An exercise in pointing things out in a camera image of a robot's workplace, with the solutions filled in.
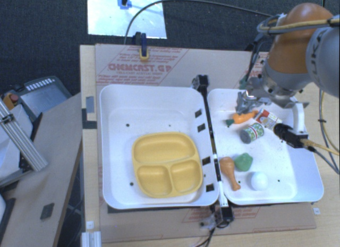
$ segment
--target black carpet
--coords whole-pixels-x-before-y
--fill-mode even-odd
[[[0,0],[0,90],[56,75],[71,94],[80,91],[79,46],[122,44],[122,37],[87,34],[87,0]],[[303,2],[321,0],[209,0],[268,14],[287,13]],[[326,0],[339,13],[339,0]],[[244,50],[263,16],[197,3],[164,5],[167,39],[150,45]]]

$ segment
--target white egg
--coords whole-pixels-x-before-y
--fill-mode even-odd
[[[251,186],[255,190],[265,190],[268,187],[268,177],[263,172],[255,172],[251,177]]]

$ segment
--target tin can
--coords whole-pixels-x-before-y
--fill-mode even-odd
[[[265,131],[263,126],[256,122],[248,126],[247,128],[241,130],[240,138],[244,143],[249,144],[250,142],[260,138],[264,134]]]

